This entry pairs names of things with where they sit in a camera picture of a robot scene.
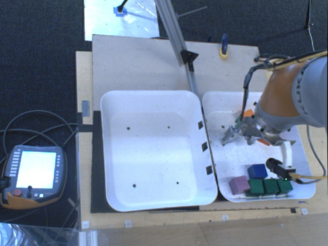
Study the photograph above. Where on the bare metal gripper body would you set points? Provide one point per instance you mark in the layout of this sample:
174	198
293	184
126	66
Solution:
252	129

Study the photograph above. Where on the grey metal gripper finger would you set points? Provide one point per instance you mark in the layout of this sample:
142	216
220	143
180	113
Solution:
229	136
251	140

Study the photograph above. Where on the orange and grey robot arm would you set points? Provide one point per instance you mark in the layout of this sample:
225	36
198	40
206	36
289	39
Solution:
287	91

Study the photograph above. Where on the red cube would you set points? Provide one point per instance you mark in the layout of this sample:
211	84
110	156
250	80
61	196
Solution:
264	142

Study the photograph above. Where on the orange cube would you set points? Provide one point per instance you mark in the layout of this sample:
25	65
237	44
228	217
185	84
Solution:
248	113

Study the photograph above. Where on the white plastic tray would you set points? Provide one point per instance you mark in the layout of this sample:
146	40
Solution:
235	160
153	152

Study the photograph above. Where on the blue cube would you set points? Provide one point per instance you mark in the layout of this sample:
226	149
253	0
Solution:
257	171

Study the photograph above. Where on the purple cube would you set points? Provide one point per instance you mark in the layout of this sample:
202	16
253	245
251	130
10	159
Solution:
238	185

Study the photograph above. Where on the green cube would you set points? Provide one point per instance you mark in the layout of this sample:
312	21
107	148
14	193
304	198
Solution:
256	187
285	186
271	186

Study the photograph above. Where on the pale wood board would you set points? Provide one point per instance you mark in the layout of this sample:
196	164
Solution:
143	65

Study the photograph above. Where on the black cylinder on white bracket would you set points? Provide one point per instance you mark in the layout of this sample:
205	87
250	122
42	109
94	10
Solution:
284	160

